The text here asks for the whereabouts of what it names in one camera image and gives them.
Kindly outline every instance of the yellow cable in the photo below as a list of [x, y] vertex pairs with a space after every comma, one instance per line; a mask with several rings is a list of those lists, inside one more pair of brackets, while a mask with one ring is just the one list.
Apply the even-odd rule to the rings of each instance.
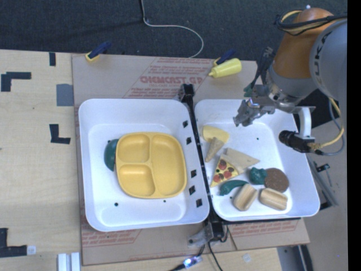
[[[336, 102], [331, 97], [329, 97], [328, 99], [330, 100], [330, 102], [331, 102], [333, 108], [336, 110], [337, 114], [341, 117], [341, 112], [340, 112], [340, 109], [337, 106]], [[340, 132], [338, 133], [338, 135], [333, 140], [331, 140], [329, 142], [325, 142], [325, 143], [312, 143], [311, 142], [311, 143], [308, 143], [307, 145], [313, 150], [318, 150], [318, 149], [323, 148], [325, 146], [329, 146], [329, 145], [334, 144], [335, 142], [337, 142], [342, 137], [343, 134], [344, 134], [344, 127], [342, 127], [340, 129]]]

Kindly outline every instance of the cardboard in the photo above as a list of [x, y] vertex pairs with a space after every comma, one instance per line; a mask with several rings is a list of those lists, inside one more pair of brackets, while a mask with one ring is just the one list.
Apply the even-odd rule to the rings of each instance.
[[[80, 104], [91, 98], [172, 99], [177, 98], [181, 84], [194, 85], [195, 104], [203, 99], [243, 99], [243, 89], [254, 78], [256, 63], [244, 61], [241, 72], [217, 79], [208, 76], [212, 66], [212, 59], [101, 55], [90, 63], [82, 54], [72, 55], [83, 265], [197, 254], [198, 249], [188, 245], [187, 237], [198, 233], [202, 224], [115, 232], [91, 228], [84, 211], [78, 120]], [[228, 240], [214, 245], [214, 252], [309, 242], [303, 219], [246, 222], [228, 228]]]

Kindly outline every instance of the black hole on bin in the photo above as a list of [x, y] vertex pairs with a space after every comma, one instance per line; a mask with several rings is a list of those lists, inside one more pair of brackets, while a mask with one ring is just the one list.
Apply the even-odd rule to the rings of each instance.
[[192, 195], [195, 191], [196, 191], [196, 187], [195, 187], [195, 186], [191, 186], [191, 187], [190, 187], [190, 195]]
[[198, 199], [198, 200], [196, 201], [196, 205], [197, 205], [197, 208], [200, 207], [200, 206], [202, 206], [202, 199]]

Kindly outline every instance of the yellow cylinder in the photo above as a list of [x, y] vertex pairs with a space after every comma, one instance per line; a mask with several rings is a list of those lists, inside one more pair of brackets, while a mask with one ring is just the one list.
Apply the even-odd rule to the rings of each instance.
[[219, 78], [227, 75], [234, 75], [242, 70], [241, 61], [238, 58], [232, 58], [211, 69], [208, 76]]

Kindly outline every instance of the white tray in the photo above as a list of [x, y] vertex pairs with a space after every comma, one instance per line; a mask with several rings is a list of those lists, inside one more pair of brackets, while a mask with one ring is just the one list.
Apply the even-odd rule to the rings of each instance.
[[[207, 218], [209, 202], [185, 105], [170, 99], [90, 99], [80, 106], [79, 122], [85, 213], [94, 229], [195, 224]], [[104, 149], [109, 140], [134, 132], [162, 132], [179, 141], [187, 168], [182, 193], [166, 199], [140, 199], [122, 191], [116, 171], [104, 163]]]
[[[316, 214], [320, 207], [320, 201], [306, 155], [282, 144], [278, 139], [282, 130], [297, 131], [293, 116], [276, 110], [273, 115], [263, 115], [261, 118], [255, 119], [250, 126], [236, 127], [233, 117], [237, 115], [240, 105], [241, 100], [216, 99], [202, 100], [195, 107], [200, 137], [204, 125], [223, 129], [230, 134], [230, 139], [217, 153], [217, 156], [205, 163], [208, 183], [210, 184], [212, 181], [219, 155], [224, 152], [225, 148], [230, 147], [260, 160], [252, 167], [281, 169], [289, 179], [289, 188], [284, 193], [288, 197], [288, 204], [285, 211], [277, 211], [263, 205], [257, 198], [247, 211], [239, 211], [232, 204], [232, 198], [238, 188], [233, 189], [228, 195], [220, 196], [218, 185], [210, 188], [215, 212], [227, 221], [307, 217]], [[200, 140], [205, 157], [209, 144], [203, 137]], [[249, 182], [248, 176], [252, 167], [232, 180]], [[263, 185], [252, 186], [257, 190], [264, 188]]]

